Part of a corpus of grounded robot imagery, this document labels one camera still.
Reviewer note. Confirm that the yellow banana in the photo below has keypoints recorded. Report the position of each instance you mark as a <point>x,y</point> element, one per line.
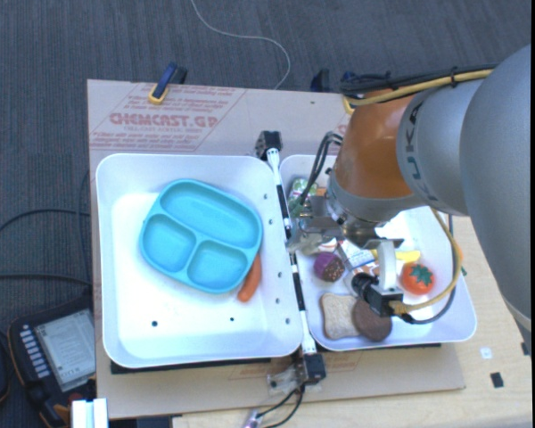
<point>408,256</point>

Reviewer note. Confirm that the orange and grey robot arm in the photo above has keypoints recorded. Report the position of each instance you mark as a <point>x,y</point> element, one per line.
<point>450,150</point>

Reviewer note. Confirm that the white carton with red print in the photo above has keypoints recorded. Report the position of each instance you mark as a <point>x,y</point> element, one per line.
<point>356,257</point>

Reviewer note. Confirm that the black cylinder on white bracket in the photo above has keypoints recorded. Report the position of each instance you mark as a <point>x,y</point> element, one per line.
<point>374,294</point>

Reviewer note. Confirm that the brown cardboard board, red print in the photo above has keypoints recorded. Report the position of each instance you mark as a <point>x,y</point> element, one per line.
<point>169,118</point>

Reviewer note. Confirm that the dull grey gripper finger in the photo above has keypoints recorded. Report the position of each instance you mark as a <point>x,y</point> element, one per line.
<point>304,241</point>

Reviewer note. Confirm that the thin black and white rod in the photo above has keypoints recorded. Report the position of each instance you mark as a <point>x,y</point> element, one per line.
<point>299,292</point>

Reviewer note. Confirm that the slice of toast bread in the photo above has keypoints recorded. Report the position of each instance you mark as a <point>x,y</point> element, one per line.
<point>336,317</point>

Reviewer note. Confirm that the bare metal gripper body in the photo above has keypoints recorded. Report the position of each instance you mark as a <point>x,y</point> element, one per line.
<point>323,223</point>

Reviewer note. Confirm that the orange tomato with green leaf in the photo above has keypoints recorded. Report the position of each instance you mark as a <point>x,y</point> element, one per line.
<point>417,280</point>

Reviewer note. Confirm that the white plastic tray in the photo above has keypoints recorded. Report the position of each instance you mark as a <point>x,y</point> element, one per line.
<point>178,328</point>
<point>437,323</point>

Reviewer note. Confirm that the green and white packet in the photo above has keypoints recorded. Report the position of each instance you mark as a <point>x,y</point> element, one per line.
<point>299,185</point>

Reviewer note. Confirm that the round brown biscuit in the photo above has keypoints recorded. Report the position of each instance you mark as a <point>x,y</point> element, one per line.
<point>373,326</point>

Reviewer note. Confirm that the orange sausage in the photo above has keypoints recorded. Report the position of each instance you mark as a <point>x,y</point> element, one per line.
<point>251,283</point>

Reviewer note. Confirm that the blue divided plate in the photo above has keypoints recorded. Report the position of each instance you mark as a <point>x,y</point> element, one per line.
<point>200,214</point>

